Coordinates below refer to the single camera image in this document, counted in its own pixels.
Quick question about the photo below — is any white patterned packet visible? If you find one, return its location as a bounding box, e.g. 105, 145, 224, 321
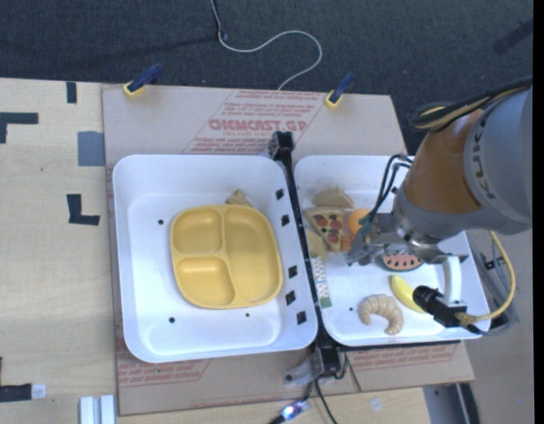
310, 255, 335, 310

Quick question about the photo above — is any yellow divided plate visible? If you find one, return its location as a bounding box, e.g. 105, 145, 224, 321
169, 203, 285, 311

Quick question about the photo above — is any yellow banana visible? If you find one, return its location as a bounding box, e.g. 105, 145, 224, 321
389, 274, 428, 314

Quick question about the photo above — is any white plastic tray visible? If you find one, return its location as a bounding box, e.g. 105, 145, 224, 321
293, 154, 493, 349
111, 153, 320, 365

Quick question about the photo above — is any orange fruit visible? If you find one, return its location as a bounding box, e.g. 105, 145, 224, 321
346, 208, 373, 239

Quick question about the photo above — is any black block with thin wires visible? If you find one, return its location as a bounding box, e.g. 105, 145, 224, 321
268, 131, 297, 163
306, 344, 344, 378

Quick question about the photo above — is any black cylinder on white bracket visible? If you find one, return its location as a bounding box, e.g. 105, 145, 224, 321
412, 254, 470, 329

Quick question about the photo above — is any pizza slice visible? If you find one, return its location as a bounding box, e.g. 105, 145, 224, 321
302, 206, 348, 254

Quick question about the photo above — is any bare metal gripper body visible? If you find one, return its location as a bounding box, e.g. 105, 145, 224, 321
363, 213, 442, 265

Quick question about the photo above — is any beige croissant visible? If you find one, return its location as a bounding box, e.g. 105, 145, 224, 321
357, 293, 406, 337

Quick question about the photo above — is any thin black rod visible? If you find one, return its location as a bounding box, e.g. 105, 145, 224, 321
280, 147, 331, 353

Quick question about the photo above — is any small tan bread slice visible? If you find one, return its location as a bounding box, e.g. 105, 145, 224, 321
223, 188, 254, 208

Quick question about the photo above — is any large tan bread slice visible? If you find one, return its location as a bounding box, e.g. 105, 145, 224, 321
311, 185, 356, 210

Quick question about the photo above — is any brown cardboard board, red print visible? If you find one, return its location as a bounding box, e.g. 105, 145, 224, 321
101, 84, 477, 417

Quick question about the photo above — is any pale yellow cheese wedge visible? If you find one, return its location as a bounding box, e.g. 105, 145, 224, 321
304, 229, 329, 261

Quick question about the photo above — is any watermelon slice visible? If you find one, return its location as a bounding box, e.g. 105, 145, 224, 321
381, 253, 426, 274

